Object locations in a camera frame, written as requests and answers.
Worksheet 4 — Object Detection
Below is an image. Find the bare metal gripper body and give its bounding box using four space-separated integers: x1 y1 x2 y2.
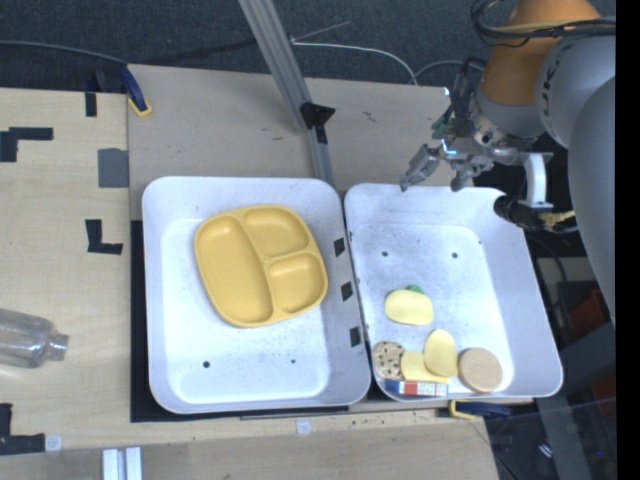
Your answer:
439 115 522 168

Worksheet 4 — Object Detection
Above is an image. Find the white plastic tray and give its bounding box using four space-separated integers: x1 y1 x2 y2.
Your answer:
343 182 565 403
141 175 373 415

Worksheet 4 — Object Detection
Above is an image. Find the yellow and green toy food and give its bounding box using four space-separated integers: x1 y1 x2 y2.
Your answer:
383 284 435 327

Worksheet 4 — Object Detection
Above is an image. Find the yellow oval toy slice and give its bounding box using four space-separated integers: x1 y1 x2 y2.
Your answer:
423 328 460 379

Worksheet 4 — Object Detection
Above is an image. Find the round tan biscuit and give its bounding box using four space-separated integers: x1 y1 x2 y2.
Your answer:
456 347 504 395

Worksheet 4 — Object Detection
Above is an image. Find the chocolate chip biscuit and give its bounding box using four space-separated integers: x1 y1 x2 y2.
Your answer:
372 340 407 382

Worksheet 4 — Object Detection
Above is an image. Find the yellow flat toy slice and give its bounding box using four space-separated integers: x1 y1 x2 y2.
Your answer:
399 350 450 386

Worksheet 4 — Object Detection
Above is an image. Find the yellow divided plate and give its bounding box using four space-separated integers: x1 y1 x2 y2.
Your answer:
193 204 330 329

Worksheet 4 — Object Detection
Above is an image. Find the red white blue packet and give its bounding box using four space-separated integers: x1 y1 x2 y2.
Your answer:
384 378 450 399

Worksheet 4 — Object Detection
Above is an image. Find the clear plastic bottle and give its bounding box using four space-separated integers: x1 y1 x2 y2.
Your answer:
0 307 71 370

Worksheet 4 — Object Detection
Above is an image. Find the black cylinder on white bracket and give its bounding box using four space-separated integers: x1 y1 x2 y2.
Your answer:
493 152 557 233

